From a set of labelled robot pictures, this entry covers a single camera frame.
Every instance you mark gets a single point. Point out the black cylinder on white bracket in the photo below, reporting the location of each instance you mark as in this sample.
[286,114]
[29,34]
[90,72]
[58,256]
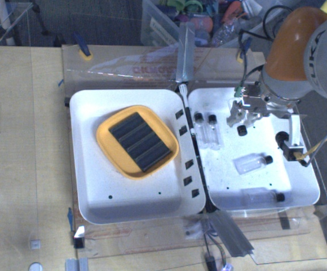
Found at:
[294,134]

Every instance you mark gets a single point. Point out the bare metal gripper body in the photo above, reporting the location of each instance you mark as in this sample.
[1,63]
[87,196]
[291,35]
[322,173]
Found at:
[255,102]

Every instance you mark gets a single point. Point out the yellow plate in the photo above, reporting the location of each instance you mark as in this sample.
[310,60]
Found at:
[107,140]

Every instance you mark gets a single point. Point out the black ribbed rectangular tray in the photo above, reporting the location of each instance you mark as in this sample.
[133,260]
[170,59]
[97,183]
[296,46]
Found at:
[139,141]

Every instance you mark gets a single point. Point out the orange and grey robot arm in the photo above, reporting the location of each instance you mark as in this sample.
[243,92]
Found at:
[287,55]

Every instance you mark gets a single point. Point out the clear plastic storage bin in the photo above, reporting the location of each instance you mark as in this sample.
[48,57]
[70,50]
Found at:
[158,24]

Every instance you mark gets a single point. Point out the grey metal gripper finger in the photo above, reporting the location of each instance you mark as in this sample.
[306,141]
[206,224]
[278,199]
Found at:
[255,117]
[235,116]

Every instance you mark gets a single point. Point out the white plastic tray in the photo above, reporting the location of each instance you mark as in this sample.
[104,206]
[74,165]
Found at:
[96,196]
[253,179]

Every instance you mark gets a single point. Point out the brown cardboard board red print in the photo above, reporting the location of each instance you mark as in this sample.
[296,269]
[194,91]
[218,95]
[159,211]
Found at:
[115,66]

